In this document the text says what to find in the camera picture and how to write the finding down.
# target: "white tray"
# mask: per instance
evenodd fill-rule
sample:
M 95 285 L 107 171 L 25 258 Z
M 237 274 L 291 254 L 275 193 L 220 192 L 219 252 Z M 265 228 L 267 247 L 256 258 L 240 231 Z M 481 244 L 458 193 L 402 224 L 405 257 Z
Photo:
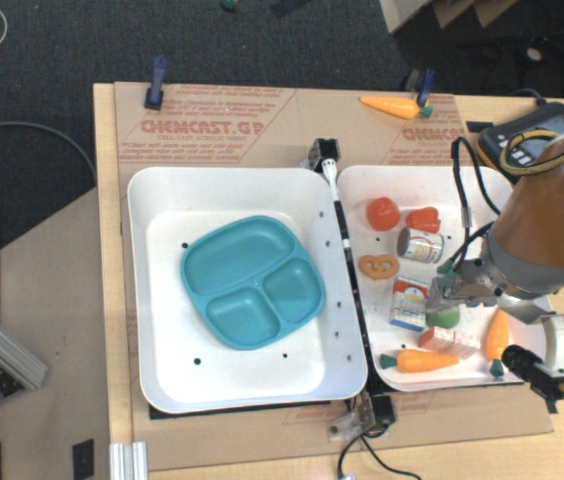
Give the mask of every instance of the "white tray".
M 482 198 L 474 169 L 462 167 L 460 172 L 472 210 L 472 231 L 475 231 L 494 220 L 497 215 Z M 511 193 L 509 182 L 492 169 L 483 168 L 481 172 L 491 200 L 502 208 Z M 395 278 L 373 281 L 359 272 L 357 262 L 361 256 L 367 254 L 374 256 L 392 254 L 400 261 L 398 275 L 430 285 L 436 275 L 437 267 L 448 259 L 464 240 L 459 196 L 451 167 L 354 166 L 342 171 L 338 178 L 338 188 L 356 263 L 369 342 L 380 378 L 399 391 L 422 391 L 503 382 L 520 383 L 519 378 L 508 372 L 501 379 L 494 379 L 488 372 L 489 363 L 481 352 L 460 361 L 456 366 L 429 373 L 404 374 L 396 368 L 385 370 L 380 368 L 380 354 L 391 355 L 403 348 L 417 347 L 420 333 L 389 324 Z M 401 211 L 401 221 L 395 228 L 380 233 L 368 224 L 366 207 L 373 199 L 384 196 L 397 203 Z M 444 251 L 442 258 L 436 264 L 399 258 L 396 250 L 398 235 L 405 226 L 406 215 L 412 209 L 425 206 L 436 207 L 440 214 L 440 234 L 444 236 Z M 467 258 L 477 257 L 480 247 L 481 240 L 476 240 L 469 248 Z M 545 309 L 550 309 L 546 298 L 537 302 Z M 484 306 L 475 308 L 461 306 L 460 322 L 454 330 L 482 338 L 487 332 L 495 309 L 495 307 Z M 511 341 L 535 352 L 539 357 L 545 357 L 546 338 L 542 325 L 526 325 L 513 317 L 509 317 L 509 321 Z
M 367 363 L 331 193 L 307 169 L 151 167 L 129 183 L 140 382 L 167 413 L 350 398 Z M 236 220 L 279 219 L 305 247 L 326 289 L 319 315 L 261 349 L 235 350 L 186 294 L 183 244 Z

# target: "red toy pepper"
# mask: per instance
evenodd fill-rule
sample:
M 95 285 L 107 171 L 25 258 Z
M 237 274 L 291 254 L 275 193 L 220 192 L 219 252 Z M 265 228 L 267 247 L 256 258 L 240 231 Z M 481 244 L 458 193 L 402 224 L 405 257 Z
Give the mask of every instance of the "red toy pepper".
M 440 230 L 440 217 L 437 208 L 427 206 L 418 210 L 412 210 L 406 216 L 406 225 L 411 229 L 437 233 Z
M 379 197 L 367 206 L 366 218 L 376 231 L 388 231 L 400 222 L 400 209 L 388 197 Z

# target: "dark carpet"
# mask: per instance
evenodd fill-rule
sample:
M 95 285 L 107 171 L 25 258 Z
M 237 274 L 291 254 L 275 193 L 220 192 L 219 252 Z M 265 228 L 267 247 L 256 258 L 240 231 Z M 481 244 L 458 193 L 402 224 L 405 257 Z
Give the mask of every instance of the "dark carpet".
M 393 36 L 378 0 L 240 0 L 234 12 L 219 0 L 0 0 L 0 9 L 9 23 L 0 122 L 59 130 L 93 161 L 93 84 L 148 81 L 159 54 L 166 83 L 398 90 L 410 70 L 431 68 L 436 92 L 564 97 L 564 0 L 521 0 L 486 28 L 469 10 L 444 30 L 426 6 Z M 529 65 L 521 53 L 533 40 L 543 62 Z M 484 44 L 462 47 L 475 41 Z M 93 186 L 58 137 L 0 128 L 0 247 Z

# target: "toy carrot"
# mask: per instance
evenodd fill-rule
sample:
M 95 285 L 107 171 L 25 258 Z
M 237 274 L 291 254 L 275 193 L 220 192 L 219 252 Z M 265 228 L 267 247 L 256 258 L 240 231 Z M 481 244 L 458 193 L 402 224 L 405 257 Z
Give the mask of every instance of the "toy carrot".
M 362 96 L 360 101 L 402 119 L 412 119 L 418 115 L 430 117 L 433 112 L 431 107 L 420 107 L 415 100 L 401 96 Z
M 509 346 L 509 315 L 502 308 L 495 310 L 493 321 L 489 327 L 489 332 L 484 341 L 484 354 L 489 361 L 492 361 L 489 372 L 494 377 L 504 375 L 504 365 L 502 364 L 502 354 L 504 349 Z
M 386 354 L 380 356 L 380 366 L 383 369 L 396 366 L 402 373 L 430 372 L 459 362 L 460 359 L 455 356 L 415 349 L 400 350 L 395 357 Z

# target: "green bead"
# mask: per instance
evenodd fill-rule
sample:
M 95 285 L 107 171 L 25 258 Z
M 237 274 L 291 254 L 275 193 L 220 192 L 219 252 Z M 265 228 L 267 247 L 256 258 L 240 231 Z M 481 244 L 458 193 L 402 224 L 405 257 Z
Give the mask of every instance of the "green bead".
M 240 0 L 220 0 L 220 4 L 227 11 L 232 11 L 238 5 Z

